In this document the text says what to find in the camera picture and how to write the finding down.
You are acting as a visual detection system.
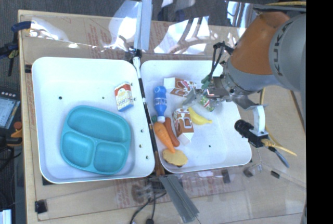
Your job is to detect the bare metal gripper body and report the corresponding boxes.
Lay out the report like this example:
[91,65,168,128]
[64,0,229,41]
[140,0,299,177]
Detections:
[207,76,255,110]

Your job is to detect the brown and white carton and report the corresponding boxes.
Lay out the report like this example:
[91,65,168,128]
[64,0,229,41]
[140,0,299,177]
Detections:
[163,76,197,98]
[172,108,195,147]

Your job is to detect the green and white carton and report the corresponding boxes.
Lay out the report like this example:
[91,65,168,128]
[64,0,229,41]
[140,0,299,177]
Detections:
[199,94,218,113]

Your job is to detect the yellow banana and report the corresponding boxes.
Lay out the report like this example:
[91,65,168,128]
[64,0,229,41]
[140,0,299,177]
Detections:
[187,106,213,126]

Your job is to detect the blue plastic bottle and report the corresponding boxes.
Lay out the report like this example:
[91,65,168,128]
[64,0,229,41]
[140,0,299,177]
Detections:
[152,85,168,124]

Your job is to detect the red sausage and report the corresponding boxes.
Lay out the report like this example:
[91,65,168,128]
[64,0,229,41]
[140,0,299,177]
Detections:
[164,116,181,148]

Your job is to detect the orange carrot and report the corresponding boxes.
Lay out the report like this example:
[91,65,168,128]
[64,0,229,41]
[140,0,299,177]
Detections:
[151,115,176,154]

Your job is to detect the thin black and white rod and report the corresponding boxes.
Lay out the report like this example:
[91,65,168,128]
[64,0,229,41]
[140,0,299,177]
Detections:
[132,56,165,176]

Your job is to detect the white plastic tray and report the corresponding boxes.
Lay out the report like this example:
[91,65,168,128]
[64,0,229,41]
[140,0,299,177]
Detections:
[139,59,253,175]
[31,56,156,185]

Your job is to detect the yellow biscuit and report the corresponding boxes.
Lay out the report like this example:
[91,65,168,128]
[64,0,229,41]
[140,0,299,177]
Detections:
[162,148,189,167]

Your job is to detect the red and yellow carton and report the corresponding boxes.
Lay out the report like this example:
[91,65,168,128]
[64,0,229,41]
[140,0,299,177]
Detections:
[113,81,135,112]

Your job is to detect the blue divided plate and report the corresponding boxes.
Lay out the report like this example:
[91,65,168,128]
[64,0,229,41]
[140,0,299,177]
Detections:
[59,104,132,176]

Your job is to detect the brown cardboard board red print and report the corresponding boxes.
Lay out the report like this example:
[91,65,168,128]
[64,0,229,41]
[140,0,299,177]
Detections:
[19,14,306,221]

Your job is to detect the black cylinder on white bracket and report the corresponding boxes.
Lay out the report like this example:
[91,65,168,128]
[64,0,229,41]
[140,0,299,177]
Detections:
[234,104,270,149]

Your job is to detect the black block with thin wires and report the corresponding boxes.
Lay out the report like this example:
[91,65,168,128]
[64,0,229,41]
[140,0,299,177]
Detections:
[128,47,143,59]
[148,177,168,191]

